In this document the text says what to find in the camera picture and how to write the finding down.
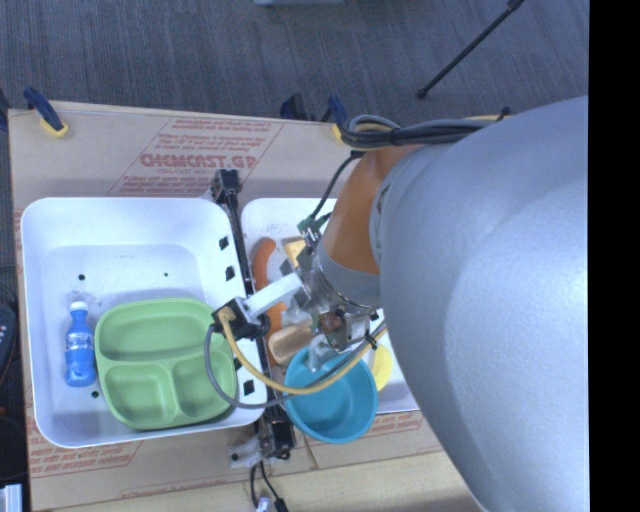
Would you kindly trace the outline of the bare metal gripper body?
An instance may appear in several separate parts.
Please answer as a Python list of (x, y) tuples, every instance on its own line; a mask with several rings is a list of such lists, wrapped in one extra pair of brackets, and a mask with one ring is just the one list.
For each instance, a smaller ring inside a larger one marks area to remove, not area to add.
[(333, 348), (361, 342), (379, 310), (379, 276), (347, 268), (324, 251), (304, 251), (297, 261), (302, 286), (295, 303), (311, 314)]

